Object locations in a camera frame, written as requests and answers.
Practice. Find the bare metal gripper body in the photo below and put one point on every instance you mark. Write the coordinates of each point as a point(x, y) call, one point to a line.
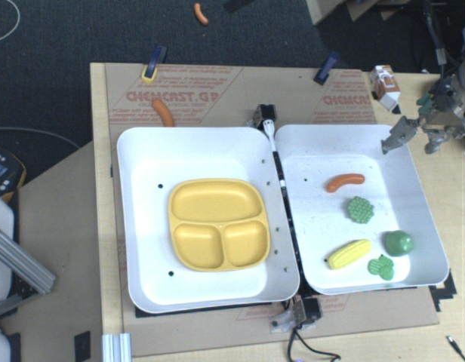
point(449, 106)

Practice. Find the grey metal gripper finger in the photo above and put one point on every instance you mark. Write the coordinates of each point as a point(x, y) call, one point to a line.
point(400, 132)
point(440, 137)

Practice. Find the brown and white carton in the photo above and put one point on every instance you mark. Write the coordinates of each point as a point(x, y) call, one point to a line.
point(385, 87)

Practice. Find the orange sausage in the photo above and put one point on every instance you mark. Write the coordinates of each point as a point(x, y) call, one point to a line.
point(200, 13)
point(343, 182)
point(164, 112)

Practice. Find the green grapes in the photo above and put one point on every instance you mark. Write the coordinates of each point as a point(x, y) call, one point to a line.
point(360, 209)

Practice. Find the green bell pepper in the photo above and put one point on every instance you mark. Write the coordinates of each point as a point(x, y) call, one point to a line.
point(399, 243)

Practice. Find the white plastic tray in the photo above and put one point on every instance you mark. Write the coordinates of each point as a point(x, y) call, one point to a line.
point(323, 224)
point(202, 149)

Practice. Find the thin black and white rod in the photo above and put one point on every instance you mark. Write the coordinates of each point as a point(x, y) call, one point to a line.
point(282, 187)

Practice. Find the yellow corn cob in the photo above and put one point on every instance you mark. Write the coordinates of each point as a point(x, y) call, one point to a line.
point(348, 254)

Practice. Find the green broccoli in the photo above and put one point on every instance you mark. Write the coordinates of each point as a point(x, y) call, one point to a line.
point(381, 267)

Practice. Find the brown cardboard board red print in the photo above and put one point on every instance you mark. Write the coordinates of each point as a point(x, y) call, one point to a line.
point(225, 89)

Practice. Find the yellow divided plate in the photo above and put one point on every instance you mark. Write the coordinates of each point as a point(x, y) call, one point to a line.
point(217, 223)

